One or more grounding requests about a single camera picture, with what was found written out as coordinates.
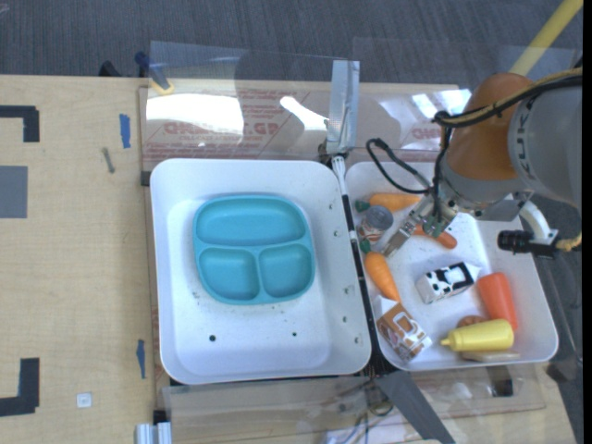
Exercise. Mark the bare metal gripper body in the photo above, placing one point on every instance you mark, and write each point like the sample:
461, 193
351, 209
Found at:
435, 211

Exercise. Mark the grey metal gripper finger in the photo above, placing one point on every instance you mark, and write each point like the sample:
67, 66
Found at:
398, 239

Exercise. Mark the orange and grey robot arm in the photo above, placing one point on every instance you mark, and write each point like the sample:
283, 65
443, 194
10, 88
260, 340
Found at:
490, 146

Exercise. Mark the small grey-lidded can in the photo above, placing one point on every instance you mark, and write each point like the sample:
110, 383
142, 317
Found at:
375, 224

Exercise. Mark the white plastic tray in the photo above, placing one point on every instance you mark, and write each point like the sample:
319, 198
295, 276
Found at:
467, 252
259, 340

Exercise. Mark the black and white cow-print carton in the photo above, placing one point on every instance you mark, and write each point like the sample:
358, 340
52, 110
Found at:
446, 282

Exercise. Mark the brown and white carton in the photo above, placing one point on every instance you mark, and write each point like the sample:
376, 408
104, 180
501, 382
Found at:
401, 333

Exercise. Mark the large orange cone-shaped carrot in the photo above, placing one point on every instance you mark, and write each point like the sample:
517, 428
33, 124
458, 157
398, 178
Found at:
498, 296

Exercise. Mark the brown bread roll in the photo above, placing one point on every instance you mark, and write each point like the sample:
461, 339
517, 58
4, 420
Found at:
469, 321

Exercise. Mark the yellow squeeze bottle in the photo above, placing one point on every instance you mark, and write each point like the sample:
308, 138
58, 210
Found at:
483, 336

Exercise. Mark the blue divided plate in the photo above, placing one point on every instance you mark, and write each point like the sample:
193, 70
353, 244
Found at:
250, 248

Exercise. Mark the brown cardboard board, red print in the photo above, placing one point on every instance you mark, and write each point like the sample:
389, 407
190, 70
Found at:
194, 132

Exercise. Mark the black cylinder on white bracket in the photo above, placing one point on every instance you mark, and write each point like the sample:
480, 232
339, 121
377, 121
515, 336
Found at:
515, 240

